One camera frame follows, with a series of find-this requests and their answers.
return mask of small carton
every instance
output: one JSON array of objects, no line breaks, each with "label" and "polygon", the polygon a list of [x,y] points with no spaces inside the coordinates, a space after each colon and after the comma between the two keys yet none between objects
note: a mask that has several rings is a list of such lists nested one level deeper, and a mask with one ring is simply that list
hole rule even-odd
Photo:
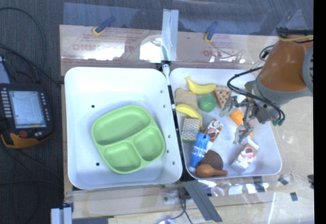
[{"label": "small carton", "polygon": [[234,168],[238,173],[243,173],[252,161],[255,159],[258,152],[259,146],[255,144],[251,139],[241,149],[240,153],[235,157],[231,167]]},{"label": "small carton", "polygon": [[181,140],[186,143],[194,143],[200,130],[200,120],[196,118],[185,118],[183,120]]},{"label": "small carton", "polygon": [[205,134],[209,135],[209,140],[213,143],[220,134],[222,128],[223,124],[221,124],[217,119],[214,118],[207,126]]}]

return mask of toy food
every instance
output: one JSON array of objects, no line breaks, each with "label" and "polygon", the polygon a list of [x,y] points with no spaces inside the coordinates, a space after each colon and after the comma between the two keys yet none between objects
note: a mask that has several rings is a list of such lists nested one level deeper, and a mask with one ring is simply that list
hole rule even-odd
[{"label": "toy food", "polygon": [[196,141],[190,152],[191,163],[188,166],[188,170],[192,173],[196,172],[197,165],[204,158],[206,154],[207,143],[209,142],[209,136],[202,132],[199,132],[196,136]]},{"label": "toy food", "polygon": [[194,143],[199,129],[199,119],[185,118],[182,125],[181,140],[185,143]]},{"label": "toy food", "polygon": [[205,156],[201,160],[200,164],[209,164],[216,170],[223,169],[223,160],[222,160],[221,156],[213,150],[208,150],[205,153]]},{"label": "toy food", "polygon": [[216,99],[213,96],[203,96],[199,100],[199,107],[202,111],[209,113],[216,107]]},{"label": "toy food", "polygon": [[225,176],[228,174],[227,170],[216,170],[209,164],[200,164],[197,169],[196,173],[201,178],[209,178],[212,176]]},{"label": "toy food", "polygon": [[197,118],[200,120],[200,128],[203,129],[203,118],[200,113],[188,104],[178,104],[176,110],[180,113],[186,114],[191,118]]},{"label": "toy food", "polygon": [[230,114],[230,117],[233,119],[233,121],[234,121],[237,125],[240,125],[240,124],[243,123],[244,115],[243,115],[243,113],[242,113],[239,109],[237,109],[235,112],[231,113],[231,114]]},{"label": "toy food", "polygon": [[258,149],[259,146],[251,139],[248,139],[248,142],[243,146],[241,151],[235,157],[231,167],[234,168],[237,172],[243,173],[255,159]]},{"label": "toy food", "polygon": [[214,95],[222,109],[231,95],[231,90],[228,87],[217,86],[214,89]]},{"label": "toy food", "polygon": [[207,85],[199,85],[195,82],[193,82],[189,76],[187,76],[185,78],[188,82],[188,87],[189,89],[198,94],[198,95],[207,95],[210,94],[214,91],[214,89],[216,88],[216,85],[213,83],[207,84]]},{"label": "toy food", "polygon": [[197,94],[186,91],[183,89],[177,89],[175,91],[175,104],[188,104],[192,106],[194,109],[198,109],[198,103],[197,103]]},{"label": "toy food", "polygon": [[212,147],[222,128],[223,124],[221,124],[217,119],[214,118],[205,129],[205,134],[209,135],[210,137],[207,145],[208,150]]}]

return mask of toy banana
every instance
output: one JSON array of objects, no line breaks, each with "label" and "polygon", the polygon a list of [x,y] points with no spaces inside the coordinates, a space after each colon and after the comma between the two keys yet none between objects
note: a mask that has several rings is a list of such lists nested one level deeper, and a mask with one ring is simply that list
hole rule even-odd
[{"label": "toy banana", "polygon": [[188,115],[191,118],[200,120],[200,128],[203,129],[203,118],[200,113],[188,104],[179,104],[176,106],[178,112]]},{"label": "toy banana", "polygon": [[212,93],[214,89],[216,88],[216,85],[213,83],[207,84],[207,85],[199,85],[195,82],[193,82],[189,76],[185,78],[188,82],[188,88],[198,94],[198,95],[207,95],[209,93]]}]

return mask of green divided plate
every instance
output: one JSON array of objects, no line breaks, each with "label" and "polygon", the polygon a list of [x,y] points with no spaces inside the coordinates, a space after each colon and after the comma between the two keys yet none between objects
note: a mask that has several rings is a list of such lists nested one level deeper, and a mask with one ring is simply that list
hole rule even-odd
[{"label": "green divided plate", "polygon": [[142,169],[165,150],[161,130],[139,105],[123,106],[99,117],[91,134],[106,164],[120,174]]}]

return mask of blue spray bottle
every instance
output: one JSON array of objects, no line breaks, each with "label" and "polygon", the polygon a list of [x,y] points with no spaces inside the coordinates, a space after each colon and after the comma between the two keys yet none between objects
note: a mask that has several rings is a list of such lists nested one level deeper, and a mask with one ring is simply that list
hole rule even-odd
[{"label": "blue spray bottle", "polygon": [[204,134],[203,132],[198,132],[196,136],[196,141],[191,151],[191,163],[188,167],[188,170],[192,173],[196,172],[196,167],[198,163],[204,158],[206,153],[206,147],[209,142],[209,135]]}]

